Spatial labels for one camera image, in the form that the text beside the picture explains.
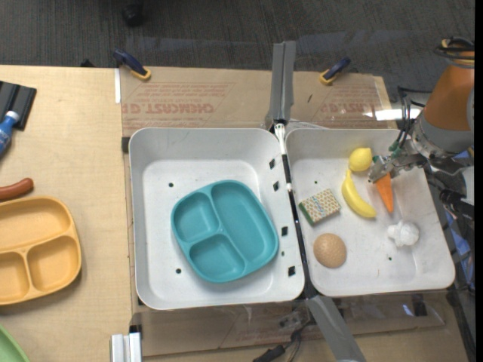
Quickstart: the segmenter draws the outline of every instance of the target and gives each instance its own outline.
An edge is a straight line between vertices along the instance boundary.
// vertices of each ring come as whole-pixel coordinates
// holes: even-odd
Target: teal divided plate
[[[0,324],[0,362],[29,362],[15,339]]]
[[[278,251],[278,236],[263,205],[238,181],[219,181],[179,200],[171,227],[193,269],[212,283],[243,278]]]

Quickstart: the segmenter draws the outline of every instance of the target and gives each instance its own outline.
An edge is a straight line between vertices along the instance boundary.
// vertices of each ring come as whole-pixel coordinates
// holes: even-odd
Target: banana
[[[376,216],[376,210],[357,193],[357,189],[352,181],[352,172],[350,169],[346,171],[346,178],[342,183],[342,196],[346,200],[346,203],[358,215],[369,219]]]

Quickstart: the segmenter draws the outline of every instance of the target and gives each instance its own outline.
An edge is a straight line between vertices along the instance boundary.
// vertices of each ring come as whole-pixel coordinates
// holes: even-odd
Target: chair leg
[[[132,0],[122,10],[122,17],[128,26],[139,26],[143,23],[144,0]]]

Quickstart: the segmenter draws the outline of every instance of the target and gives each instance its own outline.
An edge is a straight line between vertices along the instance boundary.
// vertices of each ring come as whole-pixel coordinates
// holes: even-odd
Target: white plastic tray
[[[327,296],[357,296],[411,290],[436,290],[454,281],[455,269],[423,169],[403,171],[392,181],[395,207],[390,215],[368,172],[354,173],[359,194],[376,208],[373,220],[356,215],[343,199],[341,186],[349,155],[358,147],[371,147],[386,155],[397,130],[298,129],[286,138],[292,183],[297,203],[331,189],[341,211],[311,226],[300,215],[309,271],[314,287]],[[419,241],[397,248],[386,236],[389,225],[400,219],[416,223]],[[331,232],[347,246],[347,260],[339,268],[325,268],[313,254],[317,236]]]
[[[302,293],[297,234],[280,148],[271,133],[261,129],[146,128],[131,137],[129,153],[136,288],[146,305],[168,310],[283,302]],[[225,179],[243,182],[260,199],[278,232],[279,246],[275,258],[255,273],[213,284],[190,267],[172,232],[170,216],[183,196]]]

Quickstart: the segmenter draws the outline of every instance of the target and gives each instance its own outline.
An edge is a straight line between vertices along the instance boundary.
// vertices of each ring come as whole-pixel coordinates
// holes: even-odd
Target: gray carpet floor
[[[130,0],[0,0],[0,63],[115,66],[124,48],[147,66],[271,69],[272,45],[297,42],[296,69],[352,71],[431,90],[446,62],[443,38],[475,37],[475,0],[145,0],[128,27]]]

